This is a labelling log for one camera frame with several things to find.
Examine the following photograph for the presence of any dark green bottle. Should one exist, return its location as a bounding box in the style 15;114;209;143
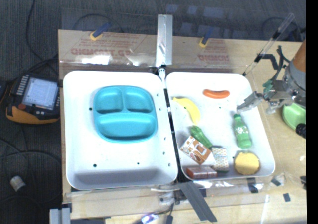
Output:
189;125;213;149

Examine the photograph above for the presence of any small white patterned carton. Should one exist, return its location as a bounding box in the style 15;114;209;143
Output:
211;147;230;173

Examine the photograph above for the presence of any small grey metal cylinder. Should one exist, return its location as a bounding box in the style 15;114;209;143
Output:
9;175;26;192

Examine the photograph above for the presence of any white and orange carton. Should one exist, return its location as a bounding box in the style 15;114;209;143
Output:
179;135;216;165

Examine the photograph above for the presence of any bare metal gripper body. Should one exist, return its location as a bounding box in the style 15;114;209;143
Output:
262;80;307;107

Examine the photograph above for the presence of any white plastic tray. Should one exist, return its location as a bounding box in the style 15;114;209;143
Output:
62;70;179;191
165;71;276;182

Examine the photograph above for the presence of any brown cardboard board red print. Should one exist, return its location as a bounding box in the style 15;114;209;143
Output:
57;29;276;204

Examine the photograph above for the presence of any yellow banana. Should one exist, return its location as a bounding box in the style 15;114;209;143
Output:
172;96;201;125

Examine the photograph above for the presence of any blue divided plate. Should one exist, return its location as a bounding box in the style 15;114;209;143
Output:
93;85;159;144

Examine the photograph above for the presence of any orange sausage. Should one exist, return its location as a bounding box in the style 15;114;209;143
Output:
202;89;231;100

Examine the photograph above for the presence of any red-brown box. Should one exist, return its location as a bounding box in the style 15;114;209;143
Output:
186;166;218;180

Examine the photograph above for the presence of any yellow round biscuit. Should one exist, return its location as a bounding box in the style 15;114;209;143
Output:
234;151;261;176

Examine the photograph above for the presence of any green soda bottle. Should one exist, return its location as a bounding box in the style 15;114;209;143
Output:
233;113;253;149

